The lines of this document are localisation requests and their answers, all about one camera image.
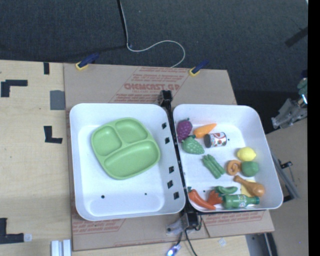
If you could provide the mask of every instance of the strawberry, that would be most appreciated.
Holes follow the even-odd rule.
[[[201,144],[195,140],[195,135],[188,136],[186,139],[183,139],[182,149],[190,154],[201,155],[205,152]]]
[[[178,122],[177,129],[176,129],[178,142],[181,142],[186,137],[188,137],[191,130],[192,130],[192,123],[189,121],[189,118]]]

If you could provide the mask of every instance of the green plate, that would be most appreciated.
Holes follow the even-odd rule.
[[[141,122],[130,117],[97,128],[91,146],[105,172],[117,180],[139,175],[160,159],[155,139]]]

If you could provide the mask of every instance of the white cable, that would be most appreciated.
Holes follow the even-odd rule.
[[[159,44],[162,44],[162,43],[174,43],[174,44],[177,44],[178,46],[181,47],[181,49],[182,49],[182,51],[183,51],[183,57],[182,57],[182,59],[181,59],[177,64],[171,66],[171,68],[174,68],[174,67],[178,66],[181,62],[184,61],[184,59],[185,59],[185,57],[186,57],[186,51],[185,51],[184,47],[183,47],[180,43],[178,43],[178,42],[176,42],[176,41],[172,41],[172,40],[163,40],[163,41],[157,42],[157,43],[155,43],[155,44],[153,44],[153,45],[151,45],[151,46],[149,46],[149,47],[147,47],[147,48],[145,48],[145,49],[141,49],[141,50],[131,49],[130,46],[129,46],[129,37],[128,37],[128,29],[127,29],[127,22],[126,22],[125,13],[124,13],[124,10],[123,10],[123,8],[122,8],[121,1],[119,1],[119,3],[120,3],[120,8],[121,8],[122,17],[123,17],[123,23],[124,23],[124,30],[125,30],[125,37],[126,37],[126,48],[127,48],[129,51],[131,51],[131,52],[133,52],[133,53],[140,53],[140,52],[147,51],[147,50],[155,47],[156,45],[159,45]]]

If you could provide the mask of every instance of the white tray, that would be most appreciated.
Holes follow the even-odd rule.
[[[251,107],[241,105],[206,105],[206,104],[182,104],[173,110],[175,127],[181,120],[189,118],[193,129],[216,123],[212,133],[224,132],[227,137],[225,146],[206,148],[203,139],[196,139],[202,144],[204,154],[213,155],[217,162],[225,168],[229,160],[238,159],[236,152],[243,147],[251,147],[256,152],[255,162],[259,164],[259,172],[254,177],[244,179],[255,180],[264,185],[265,194],[260,197],[260,204],[249,205],[240,209],[224,209],[220,204],[216,210],[211,211],[200,207],[190,201],[192,206],[200,212],[224,212],[224,211],[250,211],[275,209],[283,202],[283,193],[277,176],[276,168],[272,160],[271,152],[262,127],[258,113]],[[186,153],[179,143],[179,154],[187,187],[196,189],[203,199],[207,199],[210,190],[215,186],[237,186],[240,194],[240,184],[233,181],[234,176],[224,174],[216,179],[203,165],[202,155]]]
[[[160,148],[151,169],[128,179],[109,177],[91,146],[93,131],[120,118],[139,120]],[[167,113],[155,104],[82,103],[70,111],[75,206],[89,221],[174,214],[186,202]]]

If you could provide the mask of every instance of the green bottle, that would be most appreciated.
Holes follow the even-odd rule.
[[[225,194],[222,196],[222,205],[226,209],[244,208],[247,205],[258,205],[260,199],[257,196],[249,197],[245,194]]]

